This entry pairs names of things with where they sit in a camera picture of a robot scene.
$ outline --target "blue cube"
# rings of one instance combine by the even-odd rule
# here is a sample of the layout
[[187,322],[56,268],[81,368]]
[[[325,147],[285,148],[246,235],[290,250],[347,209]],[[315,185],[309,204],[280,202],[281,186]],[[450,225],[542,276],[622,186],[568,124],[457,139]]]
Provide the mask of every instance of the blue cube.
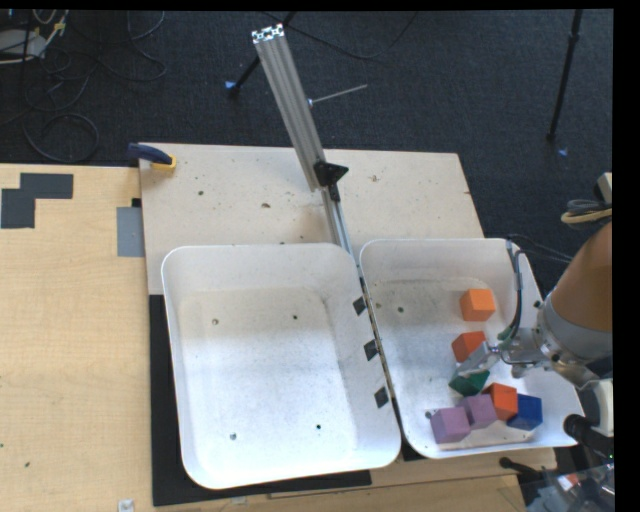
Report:
[[507,426],[531,431],[540,424],[542,424],[542,400],[537,396],[518,393],[518,412],[507,420]]

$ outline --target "blue and yellow clamp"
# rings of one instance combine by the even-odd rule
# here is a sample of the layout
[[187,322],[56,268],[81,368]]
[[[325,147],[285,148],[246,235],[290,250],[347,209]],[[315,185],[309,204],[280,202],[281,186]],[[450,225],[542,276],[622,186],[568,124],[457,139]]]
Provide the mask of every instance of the blue and yellow clamp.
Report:
[[131,142],[127,148],[127,158],[137,158],[151,162],[151,168],[158,171],[173,171],[176,157],[146,144]]

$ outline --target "table top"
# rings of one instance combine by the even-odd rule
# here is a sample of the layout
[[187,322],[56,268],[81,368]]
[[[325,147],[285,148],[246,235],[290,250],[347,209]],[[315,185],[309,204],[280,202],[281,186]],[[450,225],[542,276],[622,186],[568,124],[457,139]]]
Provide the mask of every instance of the table top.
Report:
[[[204,155],[219,165],[220,152],[224,159],[242,159],[257,151],[276,162],[281,159],[282,168],[289,168],[293,154],[292,149],[229,146],[181,151],[178,165],[185,155],[191,162]],[[482,236],[456,155],[348,150],[326,154],[335,163],[357,163],[341,181],[354,246],[373,235],[394,233]],[[376,205],[397,196],[394,187],[401,181],[393,173],[399,168],[411,168],[428,184],[422,191],[413,181],[407,187],[407,193],[423,197],[419,208],[424,210],[406,210],[411,199],[405,195],[397,215],[377,215],[379,224],[371,228],[366,219],[380,209]],[[150,219],[161,225],[151,195],[144,191],[144,172],[142,165],[0,165],[2,189],[20,188],[21,173],[74,178],[72,199],[35,199],[33,228],[0,229],[0,490],[7,510],[117,510],[125,499],[133,500],[135,511],[184,512],[221,510],[236,503],[258,511],[389,510],[398,505],[422,510],[425,501],[432,510],[469,510],[477,509],[479,499],[496,511],[521,506],[514,472],[499,466],[498,455],[482,454],[411,462],[399,458],[371,471],[373,483],[364,489],[154,507],[148,309],[154,277],[149,273],[147,279],[147,261],[173,241],[145,241],[147,258],[119,256],[117,227],[117,209],[130,207],[141,195],[145,238]],[[203,185],[196,193],[199,190],[206,194],[213,189]],[[262,203],[272,200],[271,210],[277,213],[281,199],[273,194],[260,199],[257,211],[270,210]],[[537,469],[556,465],[552,449],[512,451],[509,457]]]

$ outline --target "orange cube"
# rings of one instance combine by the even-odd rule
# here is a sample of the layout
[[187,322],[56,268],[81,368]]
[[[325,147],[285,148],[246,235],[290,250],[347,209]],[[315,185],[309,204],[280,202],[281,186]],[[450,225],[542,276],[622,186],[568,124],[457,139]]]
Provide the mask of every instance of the orange cube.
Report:
[[451,343],[456,361],[459,363],[466,361],[472,352],[486,339],[487,337],[482,331],[463,332]]
[[467,322],[484,322],[496,311],[493,293],[486,288],[469,288],[460,297],[460,309]]
[[494,382],[482,393],[491,395],[498,419],[507,421],[518,413],[518,390],[514,387]]

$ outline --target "empty white tray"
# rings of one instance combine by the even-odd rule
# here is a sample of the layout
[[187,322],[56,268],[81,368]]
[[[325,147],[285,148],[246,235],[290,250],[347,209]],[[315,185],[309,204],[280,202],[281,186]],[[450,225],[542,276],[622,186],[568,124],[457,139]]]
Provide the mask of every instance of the empty white tray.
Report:
[[194,246],[162,264],[182,459],[224,489],[386,466],[400,449],[353,258]]
[[[583,414],[576,389],[554,372],[532,370],[511,376],[502,361],[485,386],[500,382],[542,399],[543,423],[533,431],[496,421],[458,443],[437,444],[426,413],[456,405],[462,396],[449,387],[457,363],[451,342],[462,332],[484,330],[488,340],[513,318],[514,273],[502,239],[376,240],[360,253],[402,430],[421,455],[445,458],[522,448],[570,446],[564,419]],[[520,257],[523,276],[521,329],[535,326],[534,302],[541,300],[531,267]],[[490,288],[496,312],[487,322],[465,322],[459,298],[468,288]]]

